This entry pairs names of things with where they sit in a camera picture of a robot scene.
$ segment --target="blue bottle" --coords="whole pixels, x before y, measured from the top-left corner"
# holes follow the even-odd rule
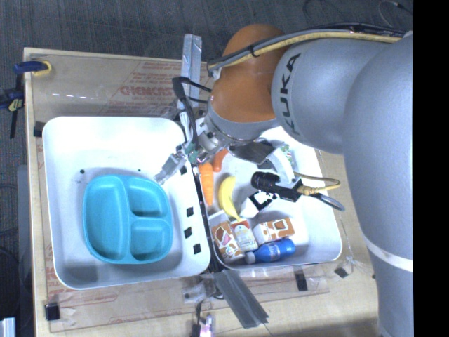
[[[249,265],[256,262],[274,262],[293,255],[295,250],[291,239],[281,239],[263,244],[256,251],[245,253],[245,261]]]

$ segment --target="yellow cable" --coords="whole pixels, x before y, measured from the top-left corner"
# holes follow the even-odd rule
[[[264,48],[260,48],[258,50],[254,50],[254,55],[260,56],[264,53],[268,53],[269,51],[276,50],[278,48],[283,48],[284,46],[296,44],[298,42],[308,41],[308,40],[315,40],[315,39],[323,39],[323,38],[337,38],[337,39],[356,39],[356,40],[368,40],[368,41],[376,41],[376,42],[384,42],[388,44],[392,44],[398,40],[401,40],[401,37],[385,37],[382,35],[376,35],[376,34],[362,34],[362,33],[355,33],[355,32],[311,32],[309,34],[303,34],[297,37],[291,37],[289,39],[278,41],[275,44],[265,46]],[[229,64],[226,64],[226,66],[232,66],[237,65],[243,61],[247,61],[249,59],[253,58],[253,55],[251,55],[248,52],[248,55],[242,56],[238,60],[235,60],[233,62],[230,62]],[[210,65],[209,69],[213,69],[214,66],[216,66],[218,63]]]
[[[341,182],[339,180],[336,180],[334,178],[327,178],[327,177],[316,177],[316,176],[309,176],[309,175],[305,175],[303,173],[299,173],[296,171],[293,171],[293,173],[296,176],[299,177],[303,177],[303,178],[308,178],[309,180],[317,180],[317,181],[325,181],[325,182],[329,182],[329,183],[333,183],[333,185],[329,185],[329,186],[324,186],[324,187],[310,187],[310,186],[300,186],[297,191],[300,194],[305,194],[306,196],[309,196],[310,194],[318,194],[322,191],[328,191],[328,190],[333,190],[335,188],[339,188],[341,185]]]

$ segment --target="white bottle cap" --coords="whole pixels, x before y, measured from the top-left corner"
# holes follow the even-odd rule
[[[245,253],[245,261],[249,265],[252,265],[253,263],[255,263],[254,252],[246,252]]]

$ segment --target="white sink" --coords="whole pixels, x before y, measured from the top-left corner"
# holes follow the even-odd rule
[[[202,273],[210,261],[192,169],[164,185],[173,211],[173,245],[155,263],[103,262],[86,246],[82,206],[87,184],[108,173],[153,178],[184,142],[173,121],[147,117],[57,117],[43,130],[55,272],[72,289],[92,289]]]

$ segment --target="yellow clamp pad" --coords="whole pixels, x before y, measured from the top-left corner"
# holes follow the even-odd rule
[[[51,71],[51,65],[48,61],[42,61],[43,64],[45,64],[47,66],[46,69],[41,70],[41,71],[33,71],[32,74],[33,76],[41,76],[41,75],[45,75],[48,74]]]

